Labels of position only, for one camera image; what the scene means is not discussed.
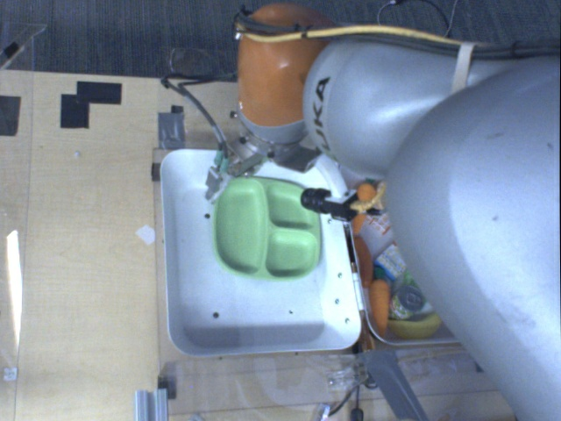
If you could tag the white carton with orange print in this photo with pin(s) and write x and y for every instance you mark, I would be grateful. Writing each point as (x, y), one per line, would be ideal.
(378, 230)

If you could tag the black cylinder on white bracket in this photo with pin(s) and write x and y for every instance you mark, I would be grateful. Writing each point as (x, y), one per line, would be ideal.
(317, 200)

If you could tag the green and silver can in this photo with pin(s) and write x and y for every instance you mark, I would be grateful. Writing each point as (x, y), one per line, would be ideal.
(407, 301)

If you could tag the white plastic tray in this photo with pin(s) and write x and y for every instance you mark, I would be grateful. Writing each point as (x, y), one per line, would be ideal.
(407, 341)
(197, 279)

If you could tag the blue and white packet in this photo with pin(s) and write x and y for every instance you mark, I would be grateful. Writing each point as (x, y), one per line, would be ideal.
(391, 262)

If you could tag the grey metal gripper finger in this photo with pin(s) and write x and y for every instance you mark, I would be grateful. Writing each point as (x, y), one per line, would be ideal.
(213, 183)

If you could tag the green divided plate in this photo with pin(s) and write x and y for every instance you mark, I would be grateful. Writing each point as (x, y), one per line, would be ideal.
(245, 230)

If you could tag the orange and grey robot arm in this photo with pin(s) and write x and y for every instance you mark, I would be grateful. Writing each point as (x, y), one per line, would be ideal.
(438, 169)

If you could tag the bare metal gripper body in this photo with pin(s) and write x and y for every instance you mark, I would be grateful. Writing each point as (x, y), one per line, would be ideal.
(247, 154)

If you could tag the yellow banana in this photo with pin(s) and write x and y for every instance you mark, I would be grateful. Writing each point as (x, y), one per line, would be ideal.
(414, 328)

